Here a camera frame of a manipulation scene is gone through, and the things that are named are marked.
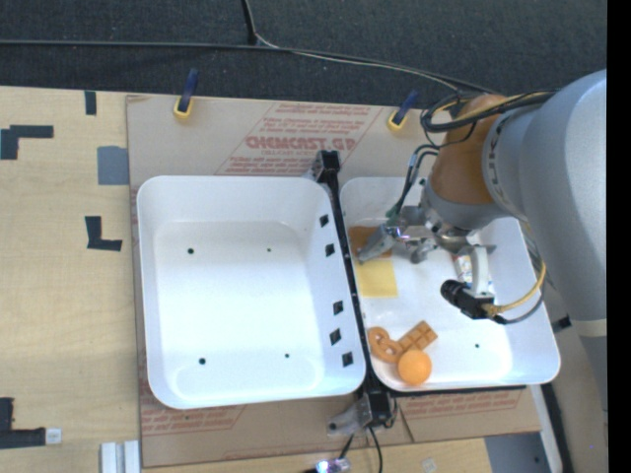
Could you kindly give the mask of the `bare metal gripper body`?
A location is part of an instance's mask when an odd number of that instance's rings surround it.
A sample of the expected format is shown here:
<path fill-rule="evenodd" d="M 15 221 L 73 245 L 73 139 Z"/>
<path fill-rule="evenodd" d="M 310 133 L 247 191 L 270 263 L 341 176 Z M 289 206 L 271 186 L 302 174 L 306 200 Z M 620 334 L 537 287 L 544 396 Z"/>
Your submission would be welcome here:
<path fill-rule="evenodd" d="M 470 246 L 470 230 L 453 226 L 442 220 L 431 208 L 404 206 L 387 220 L 397 241 L 418 251 L 443 249 L 461 251 Z"/>

